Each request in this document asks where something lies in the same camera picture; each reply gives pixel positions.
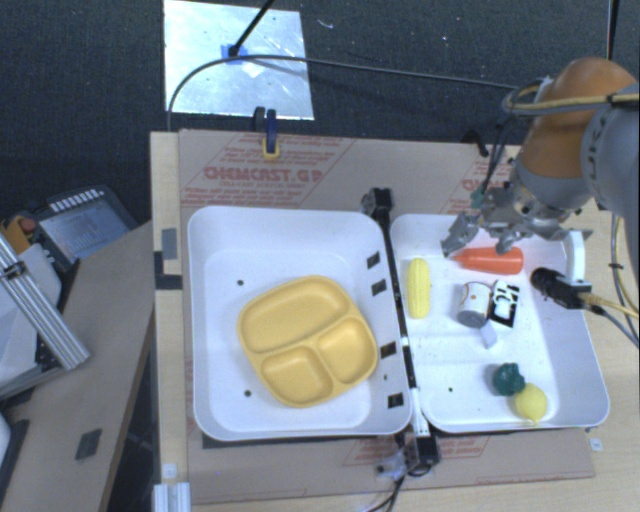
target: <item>white tray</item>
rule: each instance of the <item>white tray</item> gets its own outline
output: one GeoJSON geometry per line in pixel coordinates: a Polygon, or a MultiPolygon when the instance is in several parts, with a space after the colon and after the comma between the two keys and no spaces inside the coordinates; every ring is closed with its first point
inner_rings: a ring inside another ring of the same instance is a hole
{"type": "MultiPolygon", "coordinates": [[[[403,215],[391,227],[401,287],[413,258],[424,258],[431,270],[431,311],[424,320],[407,318],[420,405],[427,419],[452,433],[586,427],[604,421],[609,398],[582,311],[544,300],[529,284],[528,276],[540,266],[564,273],[562,245],[537,237],[518,242],[524,269],[501,277],[520,287],[515,325],[486,349],[479,331],[463,326],[455,316],[464,283],[492,284],[500,276],[465,270],[442,256],[440,240],[453,220],[403,215]],[[527,382],[547,395],[548,411],[537,427],[515,414],[512,400],[492,390],[491,375],[506,362],[518,363],[527,382]]],[[[482,231],[470,247],[495,243],[482,231]]]]}
{"type": "Polygon", "coordinates": [[[194,412],[200,428],[233,441],[278,437],[384,435],[411,415],[407,377],[382,232],[356,212],[211,206],[189,222],[194,412]],[[367,259],[379,263],[369,268],[367,259]],[[396,343],[373,374],[314,407],[287,407],[260,381],[236,333],[242,307],[289,280],[322,275],[352,297],[378,346],[396,343]],[[372,285],[386,291],[372,294],[372,285]],[[402,405],[389,397],[402,394],[402,405]]]}

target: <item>yellow corn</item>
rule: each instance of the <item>yellow corn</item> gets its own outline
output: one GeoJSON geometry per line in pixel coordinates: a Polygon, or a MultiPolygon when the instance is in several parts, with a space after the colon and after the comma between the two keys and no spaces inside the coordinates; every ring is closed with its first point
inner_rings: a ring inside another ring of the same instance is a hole
{"type": "Polygon", "coordinates": [[[429,313],[430,289],[429,265],[422,258],[414,258],[407,273],[407,303],[412,318],[424,318],[429,313]]]}

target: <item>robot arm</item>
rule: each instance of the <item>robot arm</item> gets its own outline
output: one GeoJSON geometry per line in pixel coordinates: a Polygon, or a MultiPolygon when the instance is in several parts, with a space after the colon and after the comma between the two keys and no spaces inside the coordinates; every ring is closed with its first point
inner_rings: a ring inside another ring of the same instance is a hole
{"type": "Polygon", "coordinates": [[[638,82],[611,61],[585,58],[535,89],[539,89],[536,102],[544,108],[516,104],[512,95],[505,99],[508,112],[537,116],[509,181],[503,188],[486,191],[478,215],[461,214],[456,219],[442,241],[443,253],[448,256],[464,247],[480,228],[499,239],[498,253],[534,234],[562,240],[568,231],[561,223],[595,197],[625,218],[637,281],[638,82]],[[602,101],[593,105],[579,101],[594,96],[609,101],[604,107],[602,101]]]}

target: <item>yellow plate compartment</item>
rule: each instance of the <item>yellow plate compartment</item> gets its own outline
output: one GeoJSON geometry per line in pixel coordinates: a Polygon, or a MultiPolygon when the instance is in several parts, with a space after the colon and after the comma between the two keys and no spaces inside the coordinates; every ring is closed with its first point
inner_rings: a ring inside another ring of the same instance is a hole
{"type": "Polygon", "coordinates": [[[264,385],[282,403],[310,407],[365,380],[378,347],[349,295],[308,276],[256,297],[240,312],[238,337],[264,385]]]}

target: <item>yellow lemon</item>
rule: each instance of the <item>yellow lemon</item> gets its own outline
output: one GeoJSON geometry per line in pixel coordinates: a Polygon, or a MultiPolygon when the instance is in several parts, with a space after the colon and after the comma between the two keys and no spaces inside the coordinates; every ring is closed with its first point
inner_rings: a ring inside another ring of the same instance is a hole
{"type": "Polygon", "coordinates": [[[518,414],[533,420],[536,425],[547,412],[547,395],[534,384],[527,383],[514,400],[518,414]]]}

